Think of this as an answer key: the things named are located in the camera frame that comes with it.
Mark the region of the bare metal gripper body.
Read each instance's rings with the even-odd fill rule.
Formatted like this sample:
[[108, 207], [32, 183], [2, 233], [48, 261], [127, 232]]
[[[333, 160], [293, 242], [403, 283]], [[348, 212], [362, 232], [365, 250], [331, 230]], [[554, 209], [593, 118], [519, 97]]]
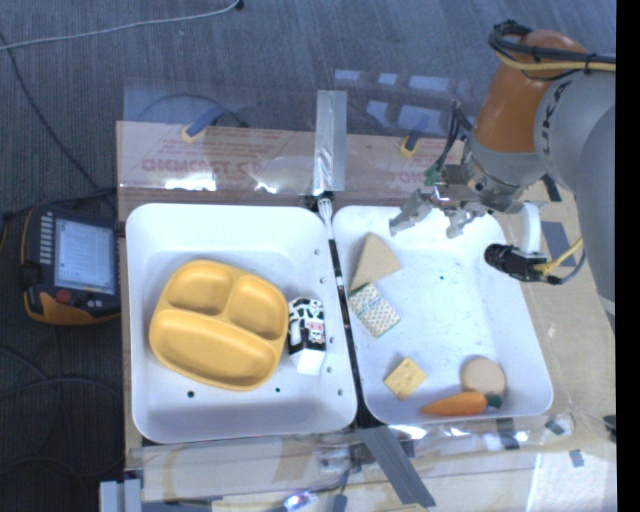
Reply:
[[446, 164], [430, 199], [441, 209], [512, 210], [526, 190], [525, 185], [503, 182], [475, 164]]

